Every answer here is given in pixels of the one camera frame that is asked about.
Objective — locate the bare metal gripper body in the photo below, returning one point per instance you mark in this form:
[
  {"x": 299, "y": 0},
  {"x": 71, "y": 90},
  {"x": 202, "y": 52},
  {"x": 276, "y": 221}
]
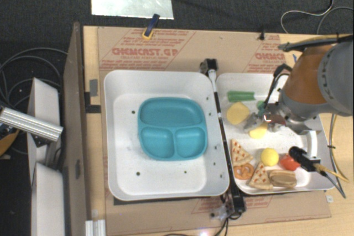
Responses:
[{"x": 273, "y": 118}]

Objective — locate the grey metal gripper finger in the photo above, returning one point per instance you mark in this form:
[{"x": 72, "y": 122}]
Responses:
[
  {"x": 252, "y": 122},
  {"x": 273, "y": 127}
]

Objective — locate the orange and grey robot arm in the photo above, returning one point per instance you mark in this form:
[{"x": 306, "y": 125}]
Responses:
[{"x": 309, "y": 83}]

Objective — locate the yellow toy food chunk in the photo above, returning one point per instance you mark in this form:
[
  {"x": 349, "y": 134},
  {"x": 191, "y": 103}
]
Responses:
[{"x": 257, "y": 133}]

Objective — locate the yellow toy cheese wedge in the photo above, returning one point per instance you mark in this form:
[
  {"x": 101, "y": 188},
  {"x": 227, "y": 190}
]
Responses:
[{"x": 237, "y": 114}]

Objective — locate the white plastic tray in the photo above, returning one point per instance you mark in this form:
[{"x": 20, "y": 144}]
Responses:
[
  {"x": 166, "y": 182},
  {"x": 285, "y": 141}
]

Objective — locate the green toy celery stick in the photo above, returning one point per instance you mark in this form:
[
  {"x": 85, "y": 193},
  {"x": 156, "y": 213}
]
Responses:
[{"x": 240, "y": 96}]

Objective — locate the yellow toy lemon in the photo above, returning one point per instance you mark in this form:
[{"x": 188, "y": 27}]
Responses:
[{"x": 269, "y": 157}]

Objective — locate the thin black and white rod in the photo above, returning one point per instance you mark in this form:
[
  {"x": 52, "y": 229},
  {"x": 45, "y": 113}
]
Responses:
[{"x": 221, "y": 118}]

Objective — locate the toy pizza slice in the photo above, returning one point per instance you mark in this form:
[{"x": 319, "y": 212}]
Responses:
[
  {"x": 260, "y": 178},
  {"x": 239, "y": 152}
]

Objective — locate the red toy tomato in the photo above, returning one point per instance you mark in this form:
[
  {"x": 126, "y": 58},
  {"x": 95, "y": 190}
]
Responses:
[{"x": 288, "y": 163}]

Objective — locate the orange toy pretzel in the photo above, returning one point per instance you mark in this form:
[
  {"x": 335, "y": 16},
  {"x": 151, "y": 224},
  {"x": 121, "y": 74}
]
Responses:
[{"x": 243, "y": 172}]

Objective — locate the brown toy bread sandwich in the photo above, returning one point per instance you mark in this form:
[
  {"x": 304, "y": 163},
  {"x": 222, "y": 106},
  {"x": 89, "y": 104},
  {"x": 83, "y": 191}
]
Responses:
[{"x": 282, "y": 178}]

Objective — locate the blue divided plate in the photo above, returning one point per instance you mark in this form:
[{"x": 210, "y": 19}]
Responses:
[{"x": 171, "y": 127}]

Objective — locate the brown cardboard board, red print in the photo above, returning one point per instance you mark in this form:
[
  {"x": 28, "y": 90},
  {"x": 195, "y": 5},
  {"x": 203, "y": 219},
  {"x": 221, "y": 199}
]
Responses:
[{"x": 166, "y": 49}]

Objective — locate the black cylinder on white bracket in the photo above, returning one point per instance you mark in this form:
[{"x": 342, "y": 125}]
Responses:
[{"x": 301, "y": 157}]

